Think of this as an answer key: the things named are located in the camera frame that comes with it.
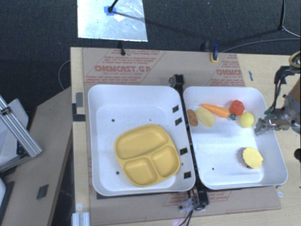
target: black clip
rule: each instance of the black clip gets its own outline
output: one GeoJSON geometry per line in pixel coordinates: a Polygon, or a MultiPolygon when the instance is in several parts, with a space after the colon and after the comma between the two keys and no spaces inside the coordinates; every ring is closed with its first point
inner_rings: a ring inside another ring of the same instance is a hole
{"type": "Polygon", "coordinates": [[[0,114],[3,116],[9,113],[11,113],[11,108],[9,106],[0,111],[0,114]]]}
{"type": "Polygon", "coordinates": [[[170,87],[178,90],[178,88],[182,87],[184,84],[184,76],[182,74],[174,74],[173,77],[169,78],[168,84],[170,87]]]}

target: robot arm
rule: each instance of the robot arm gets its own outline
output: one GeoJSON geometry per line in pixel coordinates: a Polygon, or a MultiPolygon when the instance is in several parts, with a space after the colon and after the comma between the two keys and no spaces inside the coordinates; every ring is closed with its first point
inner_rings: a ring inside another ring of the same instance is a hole
{"type": "Polygon", "coordinates": [[[290,66],[282,66],[276,73],[275,98],[272,106],[265,111],[265,118],[256,123],[255,134],[260,135],[268,130],[288,130],[292,128],[300,134],[300,78],[288,95],[284,95],[285,102],[282,108],[275,108],[281,84],[286,83],[285,77],[300,73],[300,52],[293,54],[290,66]]]}

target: black cable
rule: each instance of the black cable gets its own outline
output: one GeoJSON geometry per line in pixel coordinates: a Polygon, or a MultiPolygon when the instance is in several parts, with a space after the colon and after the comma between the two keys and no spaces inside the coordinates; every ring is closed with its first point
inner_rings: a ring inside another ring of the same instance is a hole
{"type": "Polygon", "coordinates": [[[289,39],[263,40],[263,41],[257,41],[257,42],[245,43],[245,44],[241,44],[241,45],[238,45],[238,46],[235,46],[235,47],[228,48],[228,49],[222,51],[221,53],[225,53],[225,52],[228,52],[228,51],[233,50],[233,49],[235,49],[235,48],[240,48],[240,47],[248,46],[248,45],[252,45],[252,44],[268,43],[268,42],[280,42],[280,41],[288,41],[288,40],[300,40],[300,39],[289,38],[289,39]]]}
{"type": "Polygon", "coordinates": [[[188,213],[188,215],[186,216],[185,220],[184,220],[180,225],[178,225],[178,226],[183,226],[183,225],[185,224],[185,222],[186,222],[188,219],[189,219],[189,220],[188,220],[188,223],[189,223],[192,213],[193,213],[193,210],[191,210],[191,211],[188,213]]]}
{"type": "Polygon", "coordinates": [[[277,99],[278,99],[278,96],[280,94],[280,89],[281,89],[281,85],[283,83],[283,80],[285,79],[286,76],[288,76],[289,74],[286,74],[284,75],[281,79],[280,79],[280,82],[278,83],[278,85],[276,84],[275,85],[275,95],[274,95],[274,102],[273,104],[271,105],[271,113],[274,113],[275,111],[275,108],[276,108],[276,103],[277,103],[277,99]]]}
{"type": "Polygon", "coordinates": [[[61,88],[64,90],[65,89],[65,87],[62,85],[62,82],[61,82],[61,70],[62,70],[62,68],[66,65],[66,64],[68,64],[70,62],[70,60],[68,60],[68,61],[66,61],[65,63],[63,63],[62,65],[61,65],[61,67],[60,67],[60,69],[58,70],[58,82],[60,83],[60,86],[61,86],[61,88]]]}
{"type": "Polygon", "coordinates": [[[283,3],[282,3],[282,11],[281,11],[281,20],[280,20],[280,26],[279,26],[279,29],[280,30],[284,30],[286,32],[288,32],[289,34],[293,35],[293,36],[296,36],[298,38],[300,38],[300,35],[297,35],[291,31],[289,31],[287,28],[284,27],[283,23],[284,23],[284,17],[285,17],[285,4],[286,4],[286,0],[283,0],[283,3]]]}
{"type": "Polygon", "coordinates": [[[204,206],[197,206],[194,210],[195,211],[201,211],[205,208],[205,205],[204,206]]]}

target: toy tomato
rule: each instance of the toy tomato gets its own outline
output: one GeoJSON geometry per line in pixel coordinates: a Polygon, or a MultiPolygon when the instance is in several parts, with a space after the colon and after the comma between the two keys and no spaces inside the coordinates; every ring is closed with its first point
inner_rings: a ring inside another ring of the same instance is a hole
{"type": "Polygon", "coordinates": [[[241,115],[244,112],[244,110],[245,106],[239,100],[233,101],[229,108],[230,113],[233,115],[241,115]]]}

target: black hinge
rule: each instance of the black hinge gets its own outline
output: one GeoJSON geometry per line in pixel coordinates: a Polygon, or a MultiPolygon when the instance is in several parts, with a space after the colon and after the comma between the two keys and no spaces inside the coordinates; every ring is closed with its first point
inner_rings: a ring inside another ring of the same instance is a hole
{"type": "Polygon", "coordinates": [[[199,174],[198,174],[198,166],[197,166],[197,161],[196,161],[196,157],[194,154],[194,148],[193,148],[191,134],[190,134],[188,117],[187,117],[187,113],[186,113],[186,106],[185,106],[184,97],[183,97],[183,85],[184,85],[184,76],[182,74],[175,74],[173,77],[171,77],[169,79],[169,86],[176,89],[179,92],[179,95],[181,98],[181,104],[182,104],[182,108],[183,108],[183,114],[184,114],[184,119],[185,119],[185,124],[186,124],[189,145],[190,145],[193,167],[194,167],[194,171],[196,174],[196,187],[197,187],[197,192],[198,192],[198,200],[199,200],[200,205],[206,206],[209,204],[209,199],[208,199],[206,187],[201,182],[201,180],[199,178],[199,174]]]}

